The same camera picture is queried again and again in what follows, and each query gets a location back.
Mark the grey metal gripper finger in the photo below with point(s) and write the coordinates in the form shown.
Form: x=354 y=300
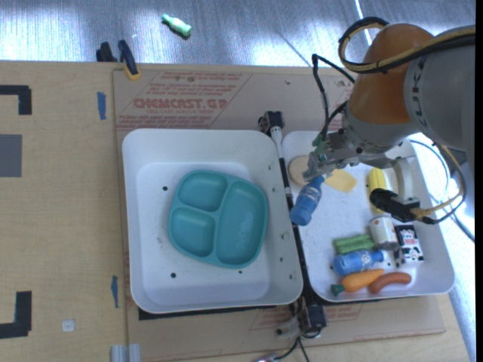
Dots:
x=309 y=172
x=327 y=172

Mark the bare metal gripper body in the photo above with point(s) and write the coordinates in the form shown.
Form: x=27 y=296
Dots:
x=339 y=149

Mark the blue plastic bottle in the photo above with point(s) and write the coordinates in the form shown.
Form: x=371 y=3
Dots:
x=356 y=262
x=306 y=202

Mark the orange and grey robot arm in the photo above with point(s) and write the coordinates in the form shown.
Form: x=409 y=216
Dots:
x=381 y=89

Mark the tan round biscuit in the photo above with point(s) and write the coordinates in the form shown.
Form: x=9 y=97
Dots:
x=295 y=168

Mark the yellow cheese slice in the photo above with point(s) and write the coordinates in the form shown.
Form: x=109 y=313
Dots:
x=341 y=181

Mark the thin black and white rod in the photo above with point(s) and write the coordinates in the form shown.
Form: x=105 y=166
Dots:
x=283 y=164

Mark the white plastic tray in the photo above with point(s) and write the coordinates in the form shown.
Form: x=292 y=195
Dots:
x=339 y=217
x=151 y=221

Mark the yellow corn cob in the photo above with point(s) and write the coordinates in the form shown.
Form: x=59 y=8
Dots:
x=376 y=179

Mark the green asparagus bundle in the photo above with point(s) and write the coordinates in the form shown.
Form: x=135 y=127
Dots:
x=352 y=243

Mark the white small can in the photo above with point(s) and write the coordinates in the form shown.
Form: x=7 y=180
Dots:
x=383 y=232

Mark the green divided plate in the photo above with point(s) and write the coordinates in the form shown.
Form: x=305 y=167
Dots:
x=219 y=217

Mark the black and white milk carton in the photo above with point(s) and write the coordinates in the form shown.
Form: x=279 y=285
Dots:
x=411 y=245

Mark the orange carrot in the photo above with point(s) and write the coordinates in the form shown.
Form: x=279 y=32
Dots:
x=360 y=280

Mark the brown sausage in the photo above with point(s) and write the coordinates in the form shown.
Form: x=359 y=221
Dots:
x=390 y=281

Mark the brown cardboard board red print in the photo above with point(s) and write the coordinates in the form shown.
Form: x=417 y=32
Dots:
x=181 y=100

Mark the light green toy bottle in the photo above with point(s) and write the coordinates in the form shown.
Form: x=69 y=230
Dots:
x=177 y=25

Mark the black cylinder on white bracket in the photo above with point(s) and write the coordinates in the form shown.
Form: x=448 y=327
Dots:
x=392 y=202

